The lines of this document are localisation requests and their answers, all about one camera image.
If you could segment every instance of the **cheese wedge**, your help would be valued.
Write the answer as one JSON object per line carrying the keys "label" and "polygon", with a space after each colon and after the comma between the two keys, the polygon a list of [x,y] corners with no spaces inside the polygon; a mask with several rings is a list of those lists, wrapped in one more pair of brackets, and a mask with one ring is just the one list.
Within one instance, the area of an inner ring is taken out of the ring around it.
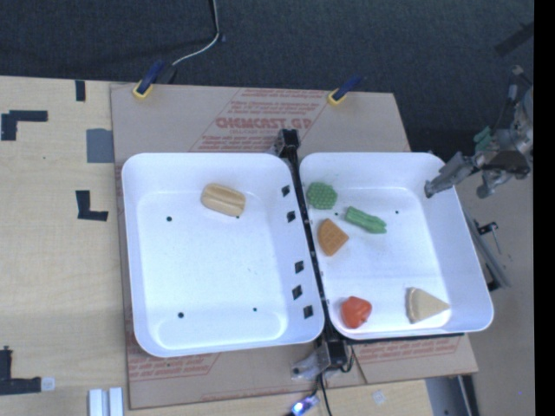
{"label": "cheese wedge", "polygon": [[423,321],[450,308],[451,306],[448,303],[432,296],[423,289],[407,289],[407,317],[410,323]]}
{"label": "cheese wedge", "polygon": [[245,195],[228,186],[209,184],[200,197],[202,205],[227,216],[240,216],[245,209]]}
{"label": "cheese wedge", "polygon": [[349,236],[328,218],[318,228],[318,243],[327,256],[333,256],[349,240]]}

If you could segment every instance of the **black cable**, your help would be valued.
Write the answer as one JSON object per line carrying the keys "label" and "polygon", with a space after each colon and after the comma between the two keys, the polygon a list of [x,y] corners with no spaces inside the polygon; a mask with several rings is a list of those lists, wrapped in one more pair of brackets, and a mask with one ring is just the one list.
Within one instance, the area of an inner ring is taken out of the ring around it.
{"label": "black cable", "polygon": [[328,415],[332,416],[331,410],[330,410],[330,403],[328,402],[328,395],[326,394],[326,387],[323,384],[323,373],[320,373],[318,378],[320,380],[320,387],[322,388],[323,402],[326,405],[326,410],[328,410]]}
{"label": "black cable", "polygon": [[318,378],[316,378],[316,380],[314,381],[314,388],[312,389],[312,393],[310,394],[310,397],[314,396],[316,393],[318,393],[318,385],[319,385],[320,381]]}
{"label": "black cable", "polygon": [[214,37],[213,39],[210,41],[210,43],[208,43],[204,48],[199,49],[198,51],[195,51],[191,54],[187,54],[187,55],[183,55],[182,57],[180,57],[179,59],[175,60],[172,63],[172,67],[176,67],[177,65],[179,65],[181,62],[183,62],[184,60],[187,60],[191,57],[195,57],[198,54],[202,54],[203,52],[205,52],[206,50],[208,50],[209,48],[211,48],[212,46],[214,46],[214,44],[216,44],[216,42],[219,39],[219,17],[218,17],[218,5],[216,4],[216,0],[208,0],[208,3],[210,4],[210,12],[212,14],[212,21],[214,23],[214,29],[215,29],[215,33],[214,33]]}
{"label": "black cable", "polygon": [[490,132],[491,135],[495,134],[497,129],[500,127],[501,121],[503,121],[503,118],[505,117],[507,110],[510,107],[515,106],[517,102],[517,93],[519,90],[517,83],[519,78],[522,78],[522,74],[523,74],[522,72],[519,72],[518,70],[513,69],[513,73],[509,78],[508,94],[505,99],[505,103],[503,104],[503,108],[501,108],[501,112],[499,113],[499,117],[491,127],[491,132]]}
{"label": "black cable", "polygon": [[347,365],[347,368],[343,368],[343,366],[340,366],[340,369],[343,373],[348,373],[351,368],[353,367],[353,364],[355,363],[355,350],[351,347],[350,348],[350,357],[349,357],[349,364]]}

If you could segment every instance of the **toy food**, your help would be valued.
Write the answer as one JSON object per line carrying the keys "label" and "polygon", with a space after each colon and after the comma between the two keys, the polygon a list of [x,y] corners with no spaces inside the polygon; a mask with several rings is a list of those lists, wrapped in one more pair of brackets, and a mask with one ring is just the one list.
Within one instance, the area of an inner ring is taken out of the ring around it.
{"label": "toy food", "polygon": [[417,323],[451,308],[435,296],[419,288],[407,289],[407,316],[410,323]]}
{"label": "toy food", "polygon": [[359,328],[369,318],[372,304],[360,297],[351,296],[341,304],[343,323],[349,328]]}
{"label": "toy food", "polygon": [[366,231],[374,234],[383,234],[387,232],[386,223],[376,216],[371,216],[364,211],[357,210],[354,206],[350,206],[345,213],[345,220],[352,224],[361,226]]}
{"label": "toy food", "polygon": [[200,197],[202,205],[228,216],[240,216],[245,209],[245,195],[228,186],[208,184]]}
{"label": "toy food", "polygon": [[337,193],[331,185],[314,182],[310,184],[306,198],[317,210],[331,210],[336,204]]}
{"label": "toy food", "polygon": [[328,218],[318,228],[318,243],[327,256],[333,256],[349,240],[349,236]]}

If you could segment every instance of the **toy bread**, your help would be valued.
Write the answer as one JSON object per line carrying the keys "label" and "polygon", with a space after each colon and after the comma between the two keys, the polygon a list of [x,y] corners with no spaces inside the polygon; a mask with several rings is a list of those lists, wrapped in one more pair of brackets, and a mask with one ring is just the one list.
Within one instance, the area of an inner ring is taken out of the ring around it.
{"label": "toy bread", "polygon": [[200,197],[202,205],[227,216],[240,216],[245,209],[245,195],[228,186],[208,184]]}

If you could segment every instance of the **white cable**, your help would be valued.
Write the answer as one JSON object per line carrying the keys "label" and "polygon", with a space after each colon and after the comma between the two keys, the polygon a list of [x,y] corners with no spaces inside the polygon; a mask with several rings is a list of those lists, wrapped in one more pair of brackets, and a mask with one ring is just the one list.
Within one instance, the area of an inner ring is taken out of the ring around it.
{"label": "white cable", "polygon": [[183,62],[186,59],[190,59],[191,57],[195,57],[198,54],[202,54],[203,52],[205,52],[206,50],[208,50],[212,46],[214,46],[214,44],[218,41],[218,39],[219,39],[219,20],[218,20],[218,5],[216,4],[216,0],[212,0],[212,7],[213,7],[213,11],[214,11],[214,24],[216,25],[216,34],[215,34],[214,38],[212,39],[212,41],[210,43],[208,43],[204,48],[199,49],[198,51],[193,52],[191,54],[184,55],[183,57],[180,57],[179,59],[177,59],[175,62],[172,63],[172,66],[176,66],[176,65],[180,64],[181,62]]}

